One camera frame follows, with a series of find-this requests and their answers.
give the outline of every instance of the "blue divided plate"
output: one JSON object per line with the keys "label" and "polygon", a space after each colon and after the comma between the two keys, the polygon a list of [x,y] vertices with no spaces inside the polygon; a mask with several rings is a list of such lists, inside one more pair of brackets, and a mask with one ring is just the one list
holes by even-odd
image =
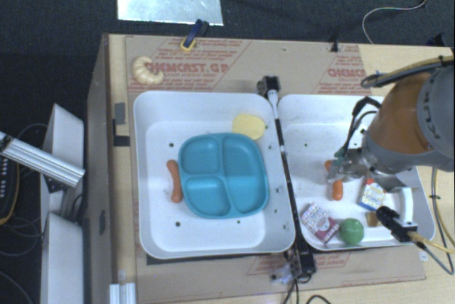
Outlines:
{"label": "blue divided plate", "polygon": [[188,139],[178,153],[178,167],[186,204],[201,217],[245,217],[262,210],[269,200],[262,155],[244,135]]}

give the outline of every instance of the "green ball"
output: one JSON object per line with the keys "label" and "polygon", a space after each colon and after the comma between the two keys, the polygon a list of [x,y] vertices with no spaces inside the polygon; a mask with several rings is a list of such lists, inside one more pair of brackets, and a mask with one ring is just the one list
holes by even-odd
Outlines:
{"label": "green ball", "polygon": [[358,244],[363,239],[363,225],[358,219],[345,219],[340,225],[340,236],[347,244]]}

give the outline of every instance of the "yellow sponge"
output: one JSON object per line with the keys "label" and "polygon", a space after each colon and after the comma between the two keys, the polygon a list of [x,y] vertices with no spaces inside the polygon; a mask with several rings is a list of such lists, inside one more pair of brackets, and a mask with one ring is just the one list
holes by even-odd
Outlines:
{"label": "yellow sponge", "polygon": [[232,121],[232,132],[246,135],[252,140],[260,139],[264,131],[264,121],[251,114],[239,114]]}

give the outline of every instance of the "black carpet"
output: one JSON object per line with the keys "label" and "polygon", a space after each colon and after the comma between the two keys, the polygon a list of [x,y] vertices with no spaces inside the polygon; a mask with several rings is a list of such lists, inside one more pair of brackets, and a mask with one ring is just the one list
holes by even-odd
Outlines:
{"label": "black carpet", "polygon": [[[91,73],[103,32],[179,35],[189,26],[117,20],[117,0],[0,0],[0,131],[16,136],[29,124],[47,123],[53,103],[83,118]],[[367,43],[361,23],[371,9],[410,7],[420,0],[221,0],[225,25],[208,37]],[[454,45],[454,0],[428,0],[409,12],[383,11],[367,22],[379,44],[425,45],[443,33]],[[39,214],[37,177],[23,182],[16,214]],[[0,227],[0,250],[24,244]],[[0,255],[0,270],[39,301],[39,247],[18,258]],[[0,277],[0,303],[23,303]]]}

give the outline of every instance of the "toy sausage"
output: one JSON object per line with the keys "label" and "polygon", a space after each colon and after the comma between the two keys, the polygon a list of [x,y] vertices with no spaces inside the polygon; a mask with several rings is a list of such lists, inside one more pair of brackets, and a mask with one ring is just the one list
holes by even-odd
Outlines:
{"label": "toy sausage", "polygon": [[337,180],[332,184],[332,198],[333,200],[341,200],[343,198],[343,181]]}
{"label": "toy sausage", "polygon": [[168,167],[169,172],[171,173],[173,181],[171,200],[174,203],[179,203],[183,199],[183,191],[182,184],[180,181],[180,174],[178,173],[178,163],[175,160],[169,160],[166,163],[166,166]]}

